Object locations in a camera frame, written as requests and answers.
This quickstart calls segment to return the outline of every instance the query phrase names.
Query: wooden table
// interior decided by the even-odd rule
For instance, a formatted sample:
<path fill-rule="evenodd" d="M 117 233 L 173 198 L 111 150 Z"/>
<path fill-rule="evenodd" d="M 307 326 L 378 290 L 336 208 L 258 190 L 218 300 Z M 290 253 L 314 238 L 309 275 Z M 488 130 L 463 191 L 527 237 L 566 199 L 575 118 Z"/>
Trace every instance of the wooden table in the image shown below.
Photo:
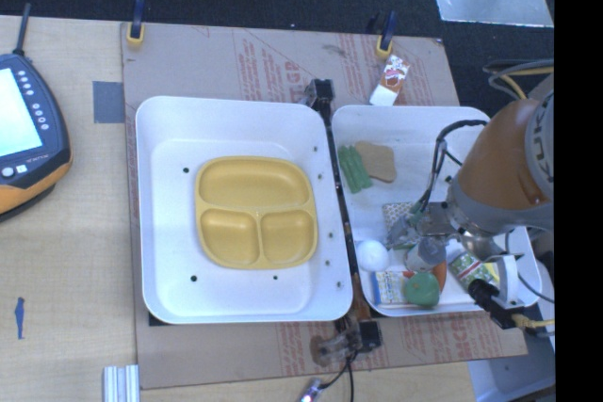
<path fill-rule="evenodd" d="M 14 49 L 20 22 L 0 16 L 0 53 Z M 122 81 L 120 23 L 34 17 L 24 50 L 58 98 L 74 161 L 50 196 L 0 224 L 0 398 L 97 402 L 104 367 L 137 363 L 124 125 L 95 123 L 92 97 L 94 81 Z M 308 380 L 142 391 L 140 400 L 283 402 Z M 359 371 L 353 380 L 358 401 L 475 399 L 465 362 Z M 348 376 L 320 397 L 348 400 Z"/>

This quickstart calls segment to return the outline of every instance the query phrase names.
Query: blue and yellow clamp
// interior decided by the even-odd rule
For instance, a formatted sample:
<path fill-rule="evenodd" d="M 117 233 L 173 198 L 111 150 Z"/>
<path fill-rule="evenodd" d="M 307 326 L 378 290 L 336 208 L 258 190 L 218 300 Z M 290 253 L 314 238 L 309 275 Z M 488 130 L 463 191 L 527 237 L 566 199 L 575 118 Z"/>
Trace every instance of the blue and yellow clamp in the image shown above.
<path fill-rule="evenodd" d="M 142 14 L 144 13 L 144 0 L 135 0 L 134 18 L 128 24 L 125 37 L 131 44 L 140 45 L 144 39 L 144 24 L 142 23 Z"/>
<path fill-rule="evenodd" d="M 374 33 L 374 27 L 379 19 L 380 13 L 377 12 L 373 17 L 371 17 L 370 21 L 367 25 L 367 33 Z M 392 53 L 393 47 L 393 38 L 394 38 L 394 30 L 396 29 L 396 12 L 394 10 L 390 10 L 389 14 L 385 18 L 383 22 L 383 27 L 381 29 L 381 34 L 377 38 L 377 46 L 375 52 L 378 57 L 387 59 L 389 55 Z"/>

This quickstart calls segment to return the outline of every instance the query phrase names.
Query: brown sponge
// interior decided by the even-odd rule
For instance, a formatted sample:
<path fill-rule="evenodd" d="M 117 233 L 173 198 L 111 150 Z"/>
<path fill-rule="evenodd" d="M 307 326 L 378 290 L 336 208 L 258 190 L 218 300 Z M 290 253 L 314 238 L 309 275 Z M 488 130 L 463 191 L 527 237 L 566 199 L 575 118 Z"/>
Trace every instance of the brown sponge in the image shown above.
<path fill-rule="evenodd" d="M 360 154 L 368 176 L 386 183 L 392 183 L 396 179 L 394 151 L 390 147 L 358 141 L 354 148 Z"/>

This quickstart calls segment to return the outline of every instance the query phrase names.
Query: cardboard sheet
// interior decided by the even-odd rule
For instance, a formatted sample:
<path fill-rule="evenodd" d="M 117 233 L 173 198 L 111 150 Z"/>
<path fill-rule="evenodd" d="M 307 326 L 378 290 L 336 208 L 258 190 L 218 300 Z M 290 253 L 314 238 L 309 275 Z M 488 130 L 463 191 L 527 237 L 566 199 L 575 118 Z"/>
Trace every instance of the cardboard sheet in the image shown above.
<path fill-rule="evenodd" d="M 141 45 L 122 25 L 123 88 L 142 389 L 337 372 L 313 362 L 310 341 L 335 336 L 334 324 L 262 323 L 169 326 L 141 292 L 137 150 L 134 119 L 156 95 L 299 102 L 312 79 L 332 79 L 333 109 L 367 105 L 383 70 L 377 36 L 147 24 Z M 393 52 L 411 67 L 396 105 L 458 105 L 439 40 L 395 37 Z M 355 370 L 524 355 L 519 330 L 500 330 L 483 312 L 379 318 L 383 345 Z"/>

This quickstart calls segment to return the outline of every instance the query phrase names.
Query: white tray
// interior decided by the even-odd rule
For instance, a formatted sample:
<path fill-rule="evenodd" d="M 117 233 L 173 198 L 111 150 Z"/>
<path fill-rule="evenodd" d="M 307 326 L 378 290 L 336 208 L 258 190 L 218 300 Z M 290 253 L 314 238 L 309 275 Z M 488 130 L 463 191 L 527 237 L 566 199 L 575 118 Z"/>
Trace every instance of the white tray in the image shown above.
<path fill-rule="evenodd" d="M 159 96 L 136 115 L 142 294 L 171 324 L 327 321 L 351 305 L 350 266 L 329 145 L 305 105 Z M 318 244 L 284 269 L 234 269 L 204 253 L 195 224 L 195 176 L 230 155 L 296 163 L 314 191 Z"/>
<path fill-rule="evenodd" d="M 363 240 L 384 240 L 387 235 L 382 207 L 387 203 L 415 202 L 427 187 L 432 167 L 435 139 L 440 131 L 455 121 L 485 120 L 488 117 L 471 107 L 436 106 L 376 106 L 346 105 L 334 113 L 333 133 L 336 147 L 350 146 L 357 141 L 389 146 L 394 151 L 398 176 L 389 184 L 373 180 L 373 186 L 352 194 L 342 176 L 344 197 L 350 216 L 350 225 L 356 245 Z M 461 161 L 475 142 L 481 127 L 464 127 L 450 133 L 446 140 L 448 150 Z M 446 160 L 432 192 L 431 201 L 446 198 L 445 179 L 454 175 L 457 166 Z M 495 241 L 504 248 L 504 236 Z M 448 250 L 455 249 L 454 244 Z M 389 269 L 405 269 L 403 250 L 389 250 Z M 524 253 L 517 269 L 525 280 L 539 290 L 542 281 L 526 229 L 516 229 L 510 237 L 510 252 Z M 434 313 L 471 312 L 481 310 L 459 282 L 448 273 L 440 302 L 432 309 L 409 305 L 404 308 L 383 308 L 375 304 L 370 273 L 360 269 L 360 280 L 368 303 L 387 316 L 408 316 Z M 538 299 L 520 283 L 519 298 L 526 305 Z"/>

